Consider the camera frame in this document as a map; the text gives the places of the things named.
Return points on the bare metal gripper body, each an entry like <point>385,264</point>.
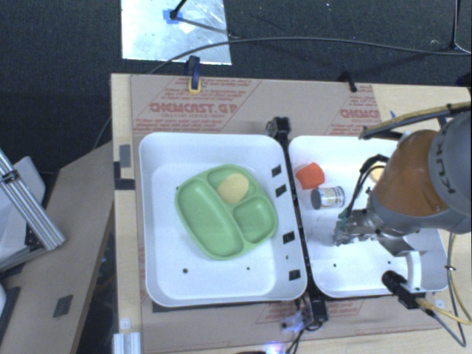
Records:
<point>357,227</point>

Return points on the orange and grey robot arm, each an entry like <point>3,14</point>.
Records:
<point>413,175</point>

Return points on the small white labelled can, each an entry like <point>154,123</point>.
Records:
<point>330,197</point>

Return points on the white plastic tray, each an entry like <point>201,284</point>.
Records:
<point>206,275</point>
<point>350,267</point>

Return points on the pale yellow round object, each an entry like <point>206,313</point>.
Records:
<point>377,174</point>

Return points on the thin black rod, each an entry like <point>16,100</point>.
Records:
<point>297,205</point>

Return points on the orange cylinder block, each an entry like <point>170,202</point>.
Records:
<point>309,175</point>

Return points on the yellow oval biscuit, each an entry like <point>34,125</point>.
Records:
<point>233,188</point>

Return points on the brown cardboard board red print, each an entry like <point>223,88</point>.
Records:
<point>295,105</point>

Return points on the green divided plate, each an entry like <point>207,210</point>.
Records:
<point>206,219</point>

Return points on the black cylinder on white bracket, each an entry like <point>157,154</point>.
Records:
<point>397,285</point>

